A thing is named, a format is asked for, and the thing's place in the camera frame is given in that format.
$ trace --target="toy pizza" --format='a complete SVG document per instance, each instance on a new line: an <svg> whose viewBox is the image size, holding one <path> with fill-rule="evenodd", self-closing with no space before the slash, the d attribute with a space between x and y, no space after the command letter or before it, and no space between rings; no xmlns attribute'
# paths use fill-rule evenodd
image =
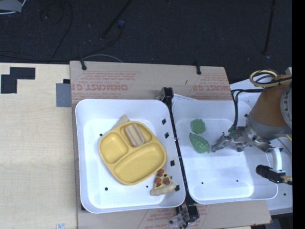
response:
<svg viewBox="0 0 305 229"><path fill-rule="evenodd" d="M170 178L170 176L163 170L157 171L157 175L153 181L153 188L151 195L161 195L168 193L176 188L176 185Z"/></svg>

